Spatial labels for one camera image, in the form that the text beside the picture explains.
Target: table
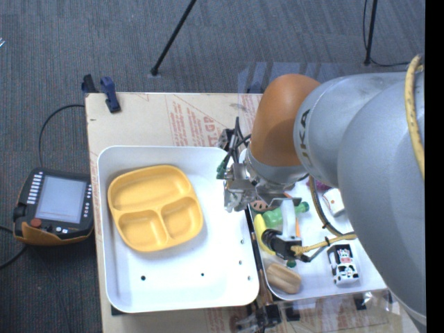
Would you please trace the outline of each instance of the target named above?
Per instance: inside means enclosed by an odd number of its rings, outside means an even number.
[[[116,145],[214,146],[224,129],[234,128],[236,117],[239,117],[243,134],[247,135],[253,127],[261,97],[261,94],[117,93],[121,111],[110,113],[105,104],[105,94],[85,95],[104,332],[145,332],[149,327],[149,332],[180,330],[184,333],[228,333],[235,332],[237,319],[248,315],[247,307],[210,307],[140,314],[116,314],[114,311],[113,314],[105,289],[97,162],[103,150]],[[353,295],[319,295],[290,303],[294,308],[292,311],[300,312],[299,317],[290,317],[289,314],[285,322],[273,330],[288,332],[297,327],[297,332],[326,332],[367,327],[370,330],[365,332],[376,332],[371,327],[389,324],[395,327],[394,332],[416,332],[398,306],[394,315],[388,317],[386,307],[389,305],[392,309],[392,306],[385,300],[383,288],[367,294],[365,311],[356,310]]]

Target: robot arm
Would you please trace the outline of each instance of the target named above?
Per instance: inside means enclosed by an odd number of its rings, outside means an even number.
[[[241,210],[252,198],[270,205],[307,173],[340,189],[364,250],[418,329],[426,330],[424,162],[406,118],[413,100],[423,147],[424,71],[411,68],[323,84],[299,74],[276,78],[262,96],[245,160],[237,165],[249,179],[249,196],[236,192],[231,177],[225,205]]]

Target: tripod leg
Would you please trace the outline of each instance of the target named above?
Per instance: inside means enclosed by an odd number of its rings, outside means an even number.
[[[366,59],[364,60],[365,65],[369,65],[371,61],[370,52],[372,51],[373,29],[375,27],[375,19],[376,19],[376,7],[377,7],[377,0],[373,0],[372,17],[370,20],[370,30],[368,32],[367,54],[366,54]]]
[[[168,50],[170,49],[171,45],[173,44],[176,36],[178,35],[180,29],[182,28],[182,25],[184,24],[185,20],[188,17],[188,14],[191,12],[191,9],[193,8],[194,4],[196,3],[197,0],[191,0],[186,11],[184,12],[182,18],[180,19],[178,25],[176,26],[176,29],[173,32],[173,35],[171,35],[168,43],[166,44],[162,54],[160,55],[159,59],[157,60],[157,62],[155,63],[155,66],[153,68],[151,68],[151,75],[156,76],[158,71],[159,71],[159,66],[162,63],[163,59],[165,58],[165,56],[168,53]]]

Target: yellow divided tray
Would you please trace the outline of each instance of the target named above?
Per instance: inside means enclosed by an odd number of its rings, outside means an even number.
[[[140,252],[177,246],[203,226],[193,186],[176,166],[148,166],[118,176],[108,187],[108,205],[122,239]]]

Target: gray carpet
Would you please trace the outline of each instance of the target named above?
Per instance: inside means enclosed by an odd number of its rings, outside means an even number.
[[[369,65],[373,0],[365,19],[366,0],[197,0],[153,77],[190,1],[0,0],[0,225],[12,228],[23,181],[38,166],[42,124],[83,103],[87,74],[96,87],[110,76],[118,92],[256,93],[289,72],[324,82],[404,70],[397,64],[425,52],[425,0],[377,0]],[[89,171],[84,109],[52,118],[42,157],[52,169]],[[2,230],[0,248],[2,263],[22,244]],[[0,332],[101,332],[94,236],[28,248],[0,270],[0,287]]]

